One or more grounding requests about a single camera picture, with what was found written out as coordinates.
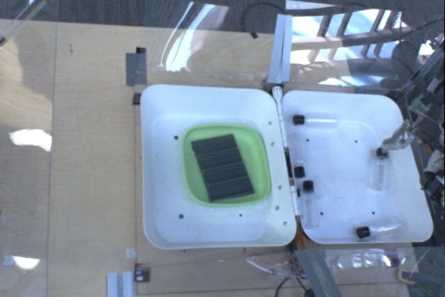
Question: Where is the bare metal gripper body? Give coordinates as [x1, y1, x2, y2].
[405, 78, 445, 144]

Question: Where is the clear bottle with black cap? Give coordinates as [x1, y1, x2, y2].
[301, 179, 320, 228]
[373, 147, 390, 191]
[355, 221, 405, 239]
[292, 134, 307, 179]
[292, 113, 339, 127]

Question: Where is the white plastic tray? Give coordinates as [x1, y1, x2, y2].
[139, 83, 298, 251]
[280, 90, 435, 246]

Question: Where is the thin black and white rod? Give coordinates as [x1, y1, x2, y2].
[272, 86, 302, 219]

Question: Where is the green plate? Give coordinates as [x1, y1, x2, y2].
[181, 123, 272, 208]

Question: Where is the black ribbed block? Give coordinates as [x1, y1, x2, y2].
[190, 134, 255, 204]

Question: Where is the black cylinder on white bracket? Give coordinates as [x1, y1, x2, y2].
[421, 149, 445, 201]

